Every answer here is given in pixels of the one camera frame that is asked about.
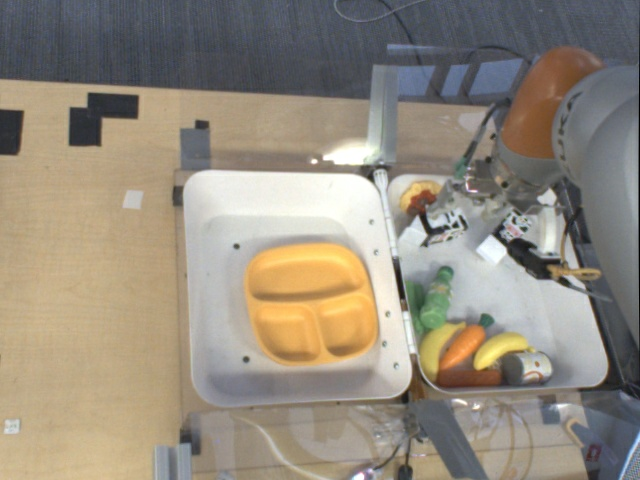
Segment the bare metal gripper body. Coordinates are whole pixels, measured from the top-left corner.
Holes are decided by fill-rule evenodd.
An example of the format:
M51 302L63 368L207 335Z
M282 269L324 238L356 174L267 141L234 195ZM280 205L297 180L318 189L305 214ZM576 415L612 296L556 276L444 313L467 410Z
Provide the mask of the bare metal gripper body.
M462 195L474 201L523 204L525 186L515 172L499 159L461 159L455 164L454 179Z

